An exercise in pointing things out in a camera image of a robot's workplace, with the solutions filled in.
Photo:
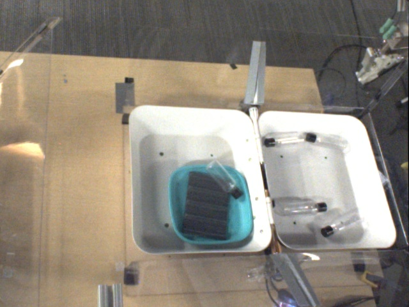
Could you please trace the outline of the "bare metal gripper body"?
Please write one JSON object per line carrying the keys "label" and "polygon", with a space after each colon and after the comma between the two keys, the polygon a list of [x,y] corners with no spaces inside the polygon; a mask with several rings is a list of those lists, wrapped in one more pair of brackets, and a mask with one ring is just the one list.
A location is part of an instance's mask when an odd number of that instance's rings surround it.
{"label": "bare metal gripper body", "polygon": [[386,45],[387,52],[408,56],[408,28],[397,28]]}

